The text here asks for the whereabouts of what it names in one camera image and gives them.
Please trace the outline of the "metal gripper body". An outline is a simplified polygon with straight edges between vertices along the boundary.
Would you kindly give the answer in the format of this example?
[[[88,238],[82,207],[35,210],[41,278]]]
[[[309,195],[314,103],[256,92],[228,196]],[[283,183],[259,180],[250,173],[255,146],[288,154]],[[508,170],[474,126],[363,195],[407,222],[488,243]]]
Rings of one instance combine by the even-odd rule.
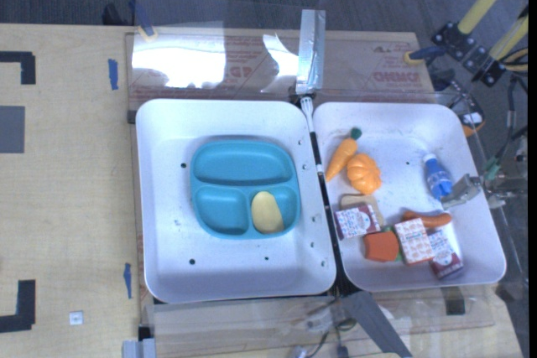
[[[496,197],[501,200],[526,195],[528,192],[528,179],[521,176],[496,176],[488,179],[481,177],[485,195],[488,198]]]

